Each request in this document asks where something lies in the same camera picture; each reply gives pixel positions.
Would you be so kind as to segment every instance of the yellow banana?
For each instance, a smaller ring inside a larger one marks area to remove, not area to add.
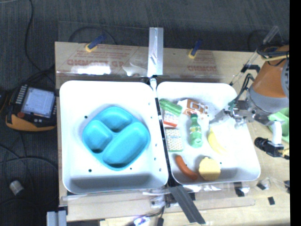
[[[228,151],[224,147],[222,147],[221,144],[217,141],[216,136],[215,136],[212,128],[210,128],[207,139],[208,139],[208,142],[209,142],[211,148],[215,152],[217,152],[221,155],[227,155],[228,154]]]

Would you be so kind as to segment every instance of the brown sausage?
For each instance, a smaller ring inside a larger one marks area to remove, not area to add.
[[[190,177],[192,180],[197,180],[198,175],[194,171],[191,171],[183,161],[183,158],[180,155],[175,157],[175,162],[177,163],[179,169],[181,170],[184,175]]]

